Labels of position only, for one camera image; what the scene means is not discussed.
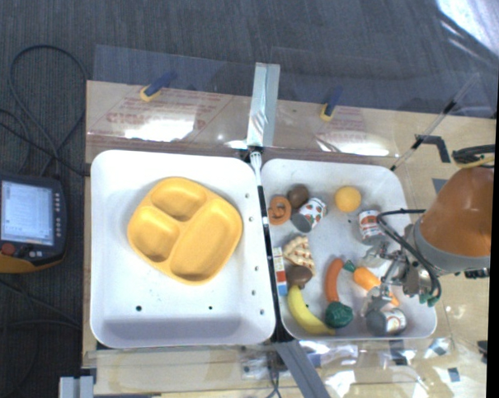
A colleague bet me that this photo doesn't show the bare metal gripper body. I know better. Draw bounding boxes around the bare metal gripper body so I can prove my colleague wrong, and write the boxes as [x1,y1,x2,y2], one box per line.
[380,256,436,298]

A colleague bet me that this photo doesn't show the orange carrot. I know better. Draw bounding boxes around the orange carrot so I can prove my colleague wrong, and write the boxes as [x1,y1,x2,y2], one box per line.
[341,260,402,308]

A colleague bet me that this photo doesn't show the grey can with orange label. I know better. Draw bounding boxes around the grey can with orange label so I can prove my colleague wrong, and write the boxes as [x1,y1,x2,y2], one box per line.
[364,306,409,339]

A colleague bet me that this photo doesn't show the can with red label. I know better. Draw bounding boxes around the can with red label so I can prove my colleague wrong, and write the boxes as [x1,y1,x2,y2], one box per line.
[356,208,388,247]

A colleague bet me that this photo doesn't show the white plastic tray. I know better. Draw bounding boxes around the white plastic tray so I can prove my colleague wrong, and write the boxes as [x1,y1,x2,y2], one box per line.
[81,147,285,356]
[252,157,445,348]

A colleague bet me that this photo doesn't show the green broccoli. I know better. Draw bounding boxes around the green broccoli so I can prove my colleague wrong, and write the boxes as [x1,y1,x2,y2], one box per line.
[323,301,355,330]

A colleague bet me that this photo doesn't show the orange sausage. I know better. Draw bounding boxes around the orange sausage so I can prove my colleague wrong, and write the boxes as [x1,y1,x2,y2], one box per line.
[323,256,346,305]

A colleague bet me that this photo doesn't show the yellow orange ball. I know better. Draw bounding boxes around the yellow orange ball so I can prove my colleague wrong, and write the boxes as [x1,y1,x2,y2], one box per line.
[333,185,364,214]

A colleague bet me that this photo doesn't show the yellow banana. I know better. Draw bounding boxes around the yellow banana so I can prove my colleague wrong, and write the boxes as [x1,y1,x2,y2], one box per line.
[285,283,339,337]

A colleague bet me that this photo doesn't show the beige pizza slice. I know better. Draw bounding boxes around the beige pizza slice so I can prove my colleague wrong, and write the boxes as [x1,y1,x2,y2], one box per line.
[280,233,318,277]

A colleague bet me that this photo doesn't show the white can with strawberry print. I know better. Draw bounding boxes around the white can with strawberry print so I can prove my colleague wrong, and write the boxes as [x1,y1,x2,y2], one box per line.
[290,196,330,235]

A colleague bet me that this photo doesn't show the brown mushroom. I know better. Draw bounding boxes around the brown mushroom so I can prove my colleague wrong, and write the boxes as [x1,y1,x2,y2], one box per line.
[285,264,314,290]

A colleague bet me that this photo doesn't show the white red and blue carton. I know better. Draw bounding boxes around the white red and blue carton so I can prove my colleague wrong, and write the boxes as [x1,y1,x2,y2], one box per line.
[269,246,291,298]

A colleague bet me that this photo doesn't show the brown kiwi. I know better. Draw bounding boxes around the brown kiwi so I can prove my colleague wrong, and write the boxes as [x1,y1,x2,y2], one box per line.
[285,182,311,211]

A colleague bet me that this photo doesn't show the yellow divided plate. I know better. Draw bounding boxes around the yellow divided plate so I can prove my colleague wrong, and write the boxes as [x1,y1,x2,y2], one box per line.
[124,174,246,288]

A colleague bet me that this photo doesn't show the brown cardboard board, red print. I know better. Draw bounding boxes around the brown cardboard board, red print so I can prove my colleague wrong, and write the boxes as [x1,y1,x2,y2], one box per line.
[72,79,498,398]

